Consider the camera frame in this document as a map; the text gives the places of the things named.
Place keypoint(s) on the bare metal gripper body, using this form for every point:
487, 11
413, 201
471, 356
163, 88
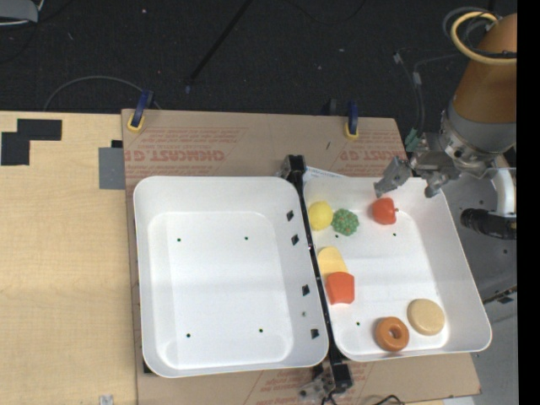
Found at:
453, 158

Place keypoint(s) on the yellow lemon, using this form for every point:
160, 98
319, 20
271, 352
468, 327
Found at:
320, 215

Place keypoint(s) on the white plastic tray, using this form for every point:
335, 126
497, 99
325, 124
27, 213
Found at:
396, 268
223, 277

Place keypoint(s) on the orange bell pepper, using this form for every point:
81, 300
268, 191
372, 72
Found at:
384, 211

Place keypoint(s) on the yellow cheese slice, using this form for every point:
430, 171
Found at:
331, 260

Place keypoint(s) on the beige round biscuit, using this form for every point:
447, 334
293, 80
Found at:
425, 316

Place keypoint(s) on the brown cardboard board red print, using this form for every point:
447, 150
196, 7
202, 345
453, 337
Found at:
236, 146

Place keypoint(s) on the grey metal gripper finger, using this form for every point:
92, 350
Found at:
436, 181
392, 179

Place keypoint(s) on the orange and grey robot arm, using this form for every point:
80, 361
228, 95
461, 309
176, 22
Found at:
485, 91

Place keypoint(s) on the orange fries carton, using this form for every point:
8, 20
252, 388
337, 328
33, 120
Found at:
340, 287

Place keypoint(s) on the green peas cluster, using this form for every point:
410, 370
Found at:
345, 222

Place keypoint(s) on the thin black rod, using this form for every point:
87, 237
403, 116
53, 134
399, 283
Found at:
314, 260

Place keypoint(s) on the black cylinder on white bracket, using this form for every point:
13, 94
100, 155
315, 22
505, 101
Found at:
493, 213

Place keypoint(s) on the brown doughnut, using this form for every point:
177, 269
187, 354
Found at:
392, 333

